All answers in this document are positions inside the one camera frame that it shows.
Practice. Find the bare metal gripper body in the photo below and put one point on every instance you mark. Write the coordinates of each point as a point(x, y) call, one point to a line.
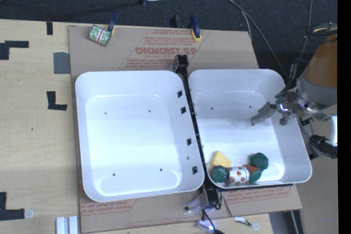
point(299, 105)

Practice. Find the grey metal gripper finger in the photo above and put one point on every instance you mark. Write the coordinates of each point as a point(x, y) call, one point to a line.
point(286, 117)
point(262, 113)

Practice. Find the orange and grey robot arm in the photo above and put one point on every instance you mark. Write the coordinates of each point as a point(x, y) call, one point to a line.
point(321, 68)

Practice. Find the white plastic tray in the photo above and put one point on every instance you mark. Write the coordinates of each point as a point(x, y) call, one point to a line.
point(131, 139)
point(235, 134)

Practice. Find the orange and green carrot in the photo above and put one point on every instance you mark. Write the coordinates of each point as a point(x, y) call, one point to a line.
point(253, 172)

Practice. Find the yellow cheese wedge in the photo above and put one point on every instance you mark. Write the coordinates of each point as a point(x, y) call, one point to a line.
point(219, 159)

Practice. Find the white can with red print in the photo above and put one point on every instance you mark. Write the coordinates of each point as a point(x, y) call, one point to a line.
point(239, 176)

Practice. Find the thin black rod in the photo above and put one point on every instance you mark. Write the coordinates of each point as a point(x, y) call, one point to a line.
point(195, 123)

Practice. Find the brown cardboard board red print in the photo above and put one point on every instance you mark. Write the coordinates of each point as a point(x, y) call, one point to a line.
point(153, 52)

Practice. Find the green and white can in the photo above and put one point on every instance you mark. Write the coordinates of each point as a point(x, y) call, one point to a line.
point(99, 35)

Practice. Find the black cylinder on white bracket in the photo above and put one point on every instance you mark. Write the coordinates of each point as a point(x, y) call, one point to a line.
point(325, 145)

